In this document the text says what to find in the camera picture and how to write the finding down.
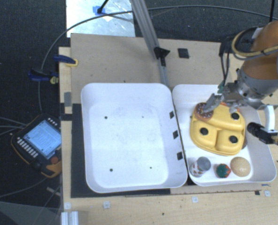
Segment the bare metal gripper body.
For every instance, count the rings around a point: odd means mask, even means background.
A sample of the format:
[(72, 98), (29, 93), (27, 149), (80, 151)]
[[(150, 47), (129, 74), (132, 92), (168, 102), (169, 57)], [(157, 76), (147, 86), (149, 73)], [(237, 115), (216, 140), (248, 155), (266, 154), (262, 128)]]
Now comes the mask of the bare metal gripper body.
[(267, 82), (228, 82), (220, 84), (222, 101), (231, 106), (250, 106), (262, 110), (266, 106), (262, 100), (268, 96)]

